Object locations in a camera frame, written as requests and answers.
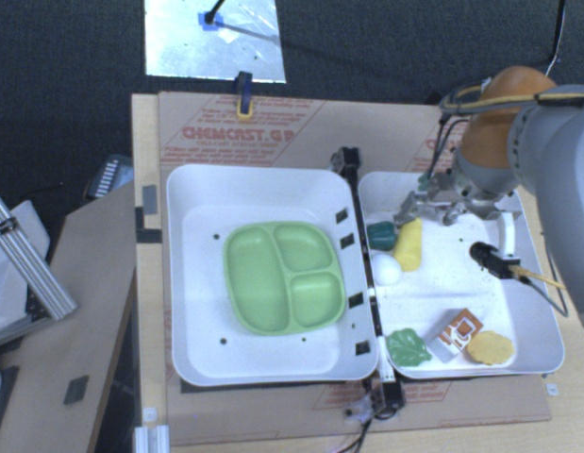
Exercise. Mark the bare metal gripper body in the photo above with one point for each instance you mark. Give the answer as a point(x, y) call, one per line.
point(461, 201)

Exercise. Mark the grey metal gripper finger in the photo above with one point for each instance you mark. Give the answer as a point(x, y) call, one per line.
point(451, 215)
point(408, 209)

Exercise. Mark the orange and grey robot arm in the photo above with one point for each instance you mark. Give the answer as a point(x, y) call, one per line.
point(551, 149)

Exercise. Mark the yellow toy corn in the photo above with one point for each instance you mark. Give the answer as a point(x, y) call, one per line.
point(409, 248)

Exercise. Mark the white toy egg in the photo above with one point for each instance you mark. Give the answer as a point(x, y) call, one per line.
point(385, 269)

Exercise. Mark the white plastic tray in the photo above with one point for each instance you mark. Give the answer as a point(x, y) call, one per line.
point(442, 286)
point(202, 300)

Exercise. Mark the thin black and white rod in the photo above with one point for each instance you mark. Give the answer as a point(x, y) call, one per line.
point(369, 272)

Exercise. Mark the orange and white carton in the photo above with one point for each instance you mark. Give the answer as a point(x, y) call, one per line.
point(454, 333)

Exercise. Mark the brown cardboard board red print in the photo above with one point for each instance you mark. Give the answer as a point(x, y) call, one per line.
point(310, 125)

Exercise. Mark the green toy lettuce leaf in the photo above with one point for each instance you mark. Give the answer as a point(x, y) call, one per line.
point(407, 347)

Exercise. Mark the yellow round biscuit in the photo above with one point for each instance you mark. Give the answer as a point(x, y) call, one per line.
point(489, 348)

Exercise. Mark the green divided plate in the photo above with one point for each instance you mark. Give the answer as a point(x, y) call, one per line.
point(272, 281)

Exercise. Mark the black cylinder on white bracket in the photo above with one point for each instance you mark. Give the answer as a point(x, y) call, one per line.
point(493, 258)

